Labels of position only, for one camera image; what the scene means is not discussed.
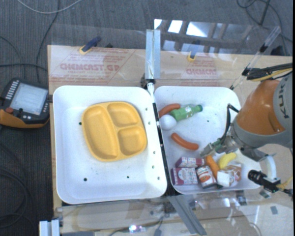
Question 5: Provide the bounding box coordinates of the large pink carton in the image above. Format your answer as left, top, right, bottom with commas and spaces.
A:
170, 167, 199, 186

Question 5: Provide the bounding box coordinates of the yellow divided plate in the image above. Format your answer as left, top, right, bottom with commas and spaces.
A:
81, 101, 148, 163

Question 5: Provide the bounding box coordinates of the white and brown bread packet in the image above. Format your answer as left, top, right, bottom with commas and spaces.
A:
216, 163, 243, 189

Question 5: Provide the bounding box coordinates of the green bottle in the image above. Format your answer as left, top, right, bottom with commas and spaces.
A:
169, 104, 204, 122

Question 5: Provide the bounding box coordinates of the white egg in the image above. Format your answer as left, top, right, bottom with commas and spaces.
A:
160, 114, 177, 131

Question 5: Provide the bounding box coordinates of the black cylinder on white bracket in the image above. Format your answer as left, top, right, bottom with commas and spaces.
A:
247, 155, 281, 193

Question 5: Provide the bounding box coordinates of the red and white can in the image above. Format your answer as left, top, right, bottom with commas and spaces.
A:
195, 165, 218, 189

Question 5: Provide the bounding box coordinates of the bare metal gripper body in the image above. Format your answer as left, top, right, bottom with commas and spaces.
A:
214, 135, 241, 154

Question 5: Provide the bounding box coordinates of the small pink carton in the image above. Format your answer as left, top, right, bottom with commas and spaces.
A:
175, 156, 206, 169

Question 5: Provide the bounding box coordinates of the orange carrot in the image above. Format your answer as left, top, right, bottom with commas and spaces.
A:
205, 155, 221, 180

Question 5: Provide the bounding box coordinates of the yellow banana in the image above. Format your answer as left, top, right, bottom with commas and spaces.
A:
217, 152, 237, 170

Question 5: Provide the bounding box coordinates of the orange sausage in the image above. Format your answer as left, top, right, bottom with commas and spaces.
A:
158, 103, 181, 119
171, 132, 200, 151

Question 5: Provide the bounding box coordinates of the brown cardboard board, red print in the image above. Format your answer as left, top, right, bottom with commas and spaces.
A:
47, 44, 294, 234

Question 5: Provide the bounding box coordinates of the white plastic tray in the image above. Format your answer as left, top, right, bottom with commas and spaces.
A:
153, 86, 264, 195
52, 85, 168, 205

